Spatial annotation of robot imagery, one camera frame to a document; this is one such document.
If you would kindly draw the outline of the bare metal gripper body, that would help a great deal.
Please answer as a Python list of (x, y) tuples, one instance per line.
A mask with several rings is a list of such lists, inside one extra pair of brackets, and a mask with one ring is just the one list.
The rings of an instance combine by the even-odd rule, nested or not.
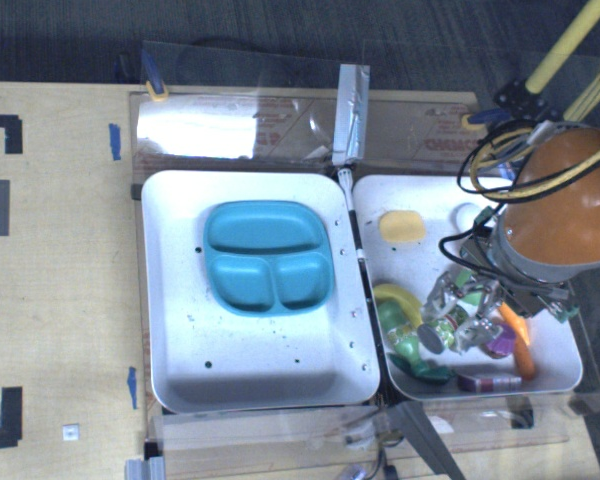
[(460, 258), (471, 264), (475, 272), (497, 279), (502, 301), (519, 316), (533, 318), (542, 311), (554, 318), (575, 316), (575, 294), (569, 281), (535, 280), (506, 265), (504, 259), (497, 262), (495, 249), (487, 238), (468, 238), (461, 246)]

